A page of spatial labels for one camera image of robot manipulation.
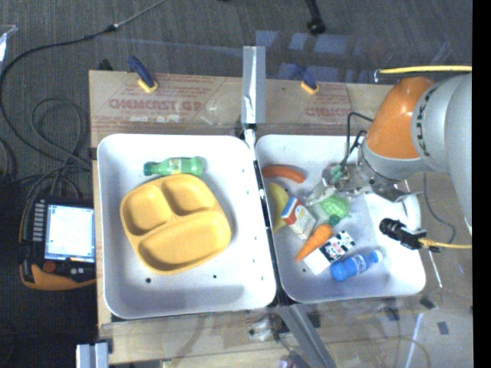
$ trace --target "green soda bottle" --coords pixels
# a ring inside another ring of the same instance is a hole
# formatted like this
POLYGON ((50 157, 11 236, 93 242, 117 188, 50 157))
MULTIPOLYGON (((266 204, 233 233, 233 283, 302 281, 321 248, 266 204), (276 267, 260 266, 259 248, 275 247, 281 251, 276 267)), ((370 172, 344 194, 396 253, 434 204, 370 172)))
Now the green soda bottle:
POLYGON ((195 156, 193 158, 168 158, 161 163, 150 162, 143 165, 143 174, 145 176, 169 176, 180 173, 201 176, 203 174, 203 162, 195 156))

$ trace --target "orange carrot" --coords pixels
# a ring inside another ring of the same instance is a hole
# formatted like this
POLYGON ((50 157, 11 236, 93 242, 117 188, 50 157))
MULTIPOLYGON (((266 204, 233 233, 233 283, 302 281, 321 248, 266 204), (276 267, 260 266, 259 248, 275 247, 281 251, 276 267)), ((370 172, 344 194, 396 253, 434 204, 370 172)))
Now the orange carrot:
POLYGON ((285 177, 294 182, 305 181, 305 175, 302 172, 286 165, 268 165, 262 168, 261 172, 264 177, 285 177))
POLYGON ((308 237, 302 249, 295 257, 296 261, 300 261, 310 255, 315 249, 324 245, 332 236, 332 227, 329 224, 319 225, 313 233, 308 237))

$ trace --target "gray carpet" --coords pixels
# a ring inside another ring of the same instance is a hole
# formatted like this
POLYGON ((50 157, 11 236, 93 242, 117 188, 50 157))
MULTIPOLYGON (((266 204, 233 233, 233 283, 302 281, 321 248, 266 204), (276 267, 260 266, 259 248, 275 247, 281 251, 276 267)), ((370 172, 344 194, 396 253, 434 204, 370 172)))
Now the gray carpet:
MULTIPOLYGON (((0 25, 18 27, 4 67, 31 48, 98 33, 158 1, 0 0, 0 25)), ((32 108, 49 97, 77 105, 84 118, 77 154, 88 159, 87 72, 103 59, 117 71, 127 71, 127 58, 135 54, 154 72, 239 77, 242 47, 257 44, 267 47, 270 78, 290 78, 299 64, 320 81, 355 83, 373 82, 380 67, 472 64, 473 0, 318 0, 318 6, 327 29, 312 36, 303 0, 168 0, 117 31, 39 51, 12 66, 2 83, 2 106, 22 139, 0 116, 10 159, 0 186, 0 366, 72 366, 74 345, 95 338, 94 288, 45 293, 21 285, 18 223, 33 180, 7 182, 61 165, 24 143, 64 158, 30 127, 32 108)), ((59 102, 47 104, 36 124, 65 149, 77 139, 74 111, 59 102)), ((71 178, 91 197, 90 174, 71 178)))

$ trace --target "handheld controller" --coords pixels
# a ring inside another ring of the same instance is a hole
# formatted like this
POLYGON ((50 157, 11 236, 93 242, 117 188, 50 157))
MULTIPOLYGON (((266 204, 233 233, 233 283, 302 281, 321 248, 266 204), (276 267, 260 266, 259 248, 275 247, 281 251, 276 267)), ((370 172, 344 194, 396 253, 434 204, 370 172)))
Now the handheld controller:
POLYGON ((24 210, 19 243, 24 285, 60 291, 95 282, 91 200, 37 195, 24 210))

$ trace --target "floor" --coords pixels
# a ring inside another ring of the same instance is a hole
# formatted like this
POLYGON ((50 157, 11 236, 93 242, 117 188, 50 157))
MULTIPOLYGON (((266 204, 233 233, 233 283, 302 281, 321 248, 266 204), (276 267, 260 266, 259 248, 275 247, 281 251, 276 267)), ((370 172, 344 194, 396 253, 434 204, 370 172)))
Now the floor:
MULTIPOLYGON (((87 72, 103 59, 116 71, 128 71, 127 57, 135 54, 153 72, 240 77, 242 47, 260 45, 266 47, 268 78, 296 79, 301 66, 317 80, 349 83, 373 83, 380 67, 473 60, 473 0, 318 0, 327 29, 317 36, 306 28, 309 14, 303 0, 0 1, 0 25, 17 28, 8 38, 3 68, 32 48, 120 24, 117 31, 90 40, 25 55, 2 76, 0 141, 6 155, 0 155, 0 172, 5 173, 0 182, 0 366, 12 368, 71 366, 74 345, 96 337, 93 288, 42 294, 27 290, 18 279, 16 241, 31 180, 10 183, 45 173, 63 160, 31 131, 34 105, 51 98, 77 105, 83 117, 77 153, 88 159, 87 72)), ((435 74, 437 80, 445 77, 435 74)), ((38 123, 46 137, 69 147, 77 139, 77 127, 66 106, 48 104, 38 123)), ((71 178, 83 196, 91 197, 90 176, 71 178)), ((427 178, 433 211, 455 225, 456 242, 471 242, 450 178, 435 173, 427 178)), ((410 186, 422 192, 423 177, 413 177, 410 186)), ((431 215, 423 195, 420 204, 424 228, 448 239, 451 230, 431 215)), ((449 249, 425 253, 422 260, 427 286, 416 300, 316 307, 319 335, 339 367, 473 366, 472 252, 449 249), (333 319, 334 311, 342 323, 333 319)), ((258 347, 254 353, 178 356, 155 364, 277 367, 293 350, 302 353, 291 334, 284 337, 287 347, 272 343, 275 347, 258 347)))

